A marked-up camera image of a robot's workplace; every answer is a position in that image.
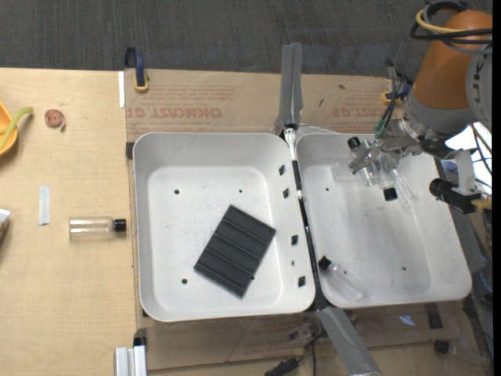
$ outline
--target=white strip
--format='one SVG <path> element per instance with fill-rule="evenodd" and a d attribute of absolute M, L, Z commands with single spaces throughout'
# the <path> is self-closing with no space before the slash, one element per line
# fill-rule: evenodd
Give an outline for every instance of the white strip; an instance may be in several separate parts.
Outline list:
<path fill-rule="evenodd" d="M 50 223 L 49 209 L 50 188 L 46 185 L 38 188 L 38 225 L 44 226 Z"/>
<path fill-rule="evenodd" d="M 125 107 L 125 72 L 118 71 L 118 99 L 120 107 Z"/>

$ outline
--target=black connector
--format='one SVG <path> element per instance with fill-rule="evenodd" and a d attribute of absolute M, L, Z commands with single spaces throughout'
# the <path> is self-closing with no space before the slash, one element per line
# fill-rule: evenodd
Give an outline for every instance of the black connector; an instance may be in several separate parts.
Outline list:
<path fill-rule="evenodd" d="M 265 373 L 265 376 L 283 376 L 299 366 L 299 361 L 296 358 L 287 360 L 286 362 L 280 362 L 277 367 L 274 367 L 270 371 Z"/>

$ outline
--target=blue clamp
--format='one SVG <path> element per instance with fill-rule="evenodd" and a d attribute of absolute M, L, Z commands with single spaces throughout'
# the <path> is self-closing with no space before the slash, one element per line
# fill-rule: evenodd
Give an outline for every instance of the blue clamp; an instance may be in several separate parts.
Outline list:
<path fill-rule="evenodd" d="M 142 93 L 148 90 L 148 77 L 144 73 L 144 58 L 141 50 L 136 50 L 135 47 L 127 47 L 125 52 L 125 66 L 135 68 L 134 74 L 134 90 Z"/>

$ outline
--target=wooden table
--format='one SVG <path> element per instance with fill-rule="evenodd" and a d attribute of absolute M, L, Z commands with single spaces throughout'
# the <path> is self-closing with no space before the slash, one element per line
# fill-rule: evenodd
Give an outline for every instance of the wooden table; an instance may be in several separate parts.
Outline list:
<path fill-rule="evenodd" d="M 135 293 L 131 235 L 70 242 L 70 216 L 130 222 L 124 109 L 117 72 L 0 69 L 0 100 L 15 113 L 18 143 L 0 157 L 0 208 L 12 212 L 0 243 L 0 375 L 111 376 L 114 349 L 131 346 Z M 64 132 L 44 113 L 61 110 Z M 38 225 L 38 190 L 50 187 L 50 223 Z M 465 316 L 458 327 L 472 339 Z M 438 358 L 430 343 L 371 349 L 384 374 L 483 374 Z M 153 374 L 263 374 L 279 361 Z M 296 374 L 310 375 L 311 357 Z M 338 356 L 319 355 L 319 375 L 344 374 Z"/>

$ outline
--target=yellow-green handle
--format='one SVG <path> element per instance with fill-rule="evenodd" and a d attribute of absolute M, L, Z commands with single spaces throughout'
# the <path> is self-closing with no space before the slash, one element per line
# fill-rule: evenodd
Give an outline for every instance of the yellow-green handle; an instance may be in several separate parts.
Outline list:
<path fill-rule="evenodd" d="M 0 139 L 0 150 L 3 149 L 3 147 L 7 143 L 7 140 L 9 140 L 10 134 L 13 133 L 21 117 L 23 117 L 25 114 L 28 113 L 33 113 L 33 107 L 23 107 L 13 115 L 13 119 L 10 121 L 9 125 L 7 125 L 7 128 L 5 129 L 5 134 L 3 135 L 2 139 Z"/>

